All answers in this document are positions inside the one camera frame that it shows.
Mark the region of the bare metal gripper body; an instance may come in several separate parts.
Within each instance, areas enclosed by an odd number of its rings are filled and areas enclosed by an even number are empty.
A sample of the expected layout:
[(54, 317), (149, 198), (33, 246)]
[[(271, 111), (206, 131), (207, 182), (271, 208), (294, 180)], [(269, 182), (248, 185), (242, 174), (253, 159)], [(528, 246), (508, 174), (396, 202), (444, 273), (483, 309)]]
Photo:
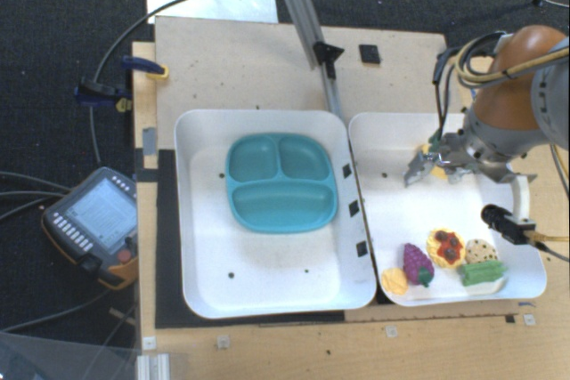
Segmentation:
[(427, 152), (433, 152), (435, 167), (445, 175), (446, 167), (465, 167), (496, 183), (513, 180), (510, 157), (499, 154), (469, 130), (450, 133), (436, 131), (428, 140)]

